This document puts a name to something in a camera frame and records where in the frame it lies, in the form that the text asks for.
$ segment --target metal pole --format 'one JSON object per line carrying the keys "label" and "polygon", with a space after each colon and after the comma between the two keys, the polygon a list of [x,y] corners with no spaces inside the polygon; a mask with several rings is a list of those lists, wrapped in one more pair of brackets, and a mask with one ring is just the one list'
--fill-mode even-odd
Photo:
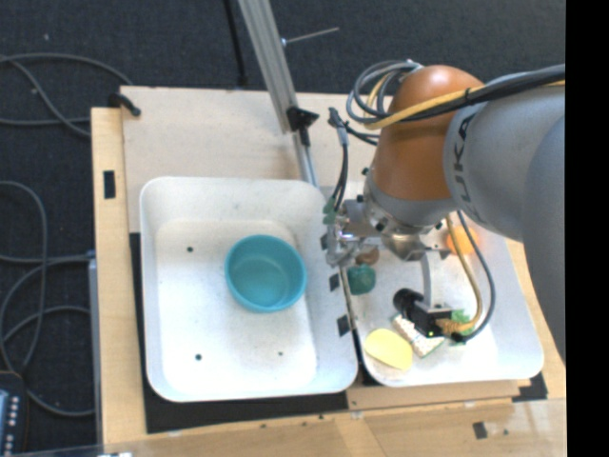
{"label": "metal pole", "polygon": [[[297,108],[298,102],[270,4],[268,0],[238,0],[238,2],[280,127],[283,132],[292,131],[287,111]],[[317,176],[309,148],[302,144],[299,134],[294,134],[294,146],[301,176],[317,187]]]}

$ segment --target black floor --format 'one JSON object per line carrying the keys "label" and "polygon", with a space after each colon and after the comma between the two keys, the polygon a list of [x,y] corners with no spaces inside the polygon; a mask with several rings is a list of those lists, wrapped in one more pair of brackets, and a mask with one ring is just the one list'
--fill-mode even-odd
{"label": "black floor", "polygon": [[[347,93],[367,66],[411,58],[447,64],[487,81],[507,73],[563,63],[566,0],[270,0],[280,34],[340,31],[289,45],[297,91]],[[263,89],[236,0],[247,88]],[[69,53],[121,71],[136,85],[234,88],[238,68],[223,0],[0,0],[0,55]],[[105,106],[124,81],[82,62],[20,61],[67,117]],[[53,118],[41,92],[21,70],[0,63],[0,118]],[[79,124],[88,128],[88,124]],[[40,257],[40,214],[25,185],[44,204],[49,256],[94,249],[86,136],[64,125],[39,127],[0,121],[0,254]],[[0,302],[36,265],[0,261]],[[6,304],[2,335],[40,308],[40,278],[25,283]],[[51,268],[46,307],[88,306],[85,265]],[[30,324],[6,342],[19,371],[35,335]],[[62,410],[93,404],[88,317],[61,311],[45,317],[23,372],[35,396]],[[58,416],[32,404],[28,450],[93,444],[92,417]]]}

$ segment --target blue plastic cup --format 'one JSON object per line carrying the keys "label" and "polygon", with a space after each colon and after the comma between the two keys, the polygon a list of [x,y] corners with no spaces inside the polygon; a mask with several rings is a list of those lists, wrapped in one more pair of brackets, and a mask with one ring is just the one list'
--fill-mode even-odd
{"label": "blue plastic cup", "polygon": [[234,298],[261,313],[291,307],[306,287],[303,258],[272,235],[251,235],[237,242],[226,256],[225,275]]}

